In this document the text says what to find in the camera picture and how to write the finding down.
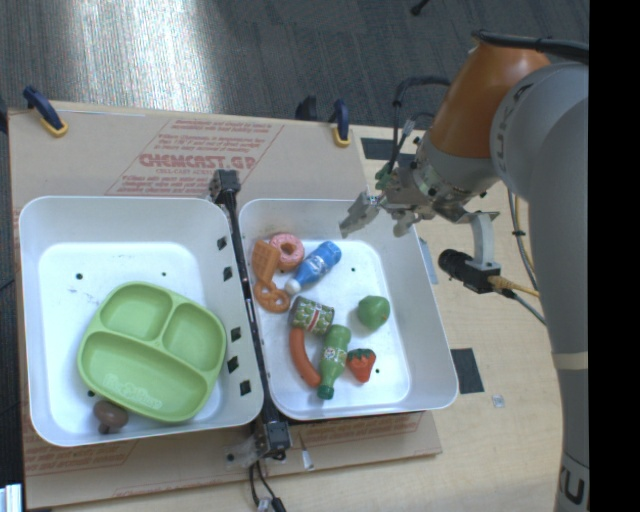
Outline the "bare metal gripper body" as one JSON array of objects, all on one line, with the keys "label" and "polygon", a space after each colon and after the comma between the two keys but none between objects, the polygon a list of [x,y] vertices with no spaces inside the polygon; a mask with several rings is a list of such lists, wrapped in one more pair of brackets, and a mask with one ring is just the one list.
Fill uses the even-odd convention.
[{"label": "bare metal gripper body", "polygon": [[412,162],[380,173],[380,207],[398,221],[414,223],[436,216],[458,222],[476,192],[454,185],[430,163]]}]

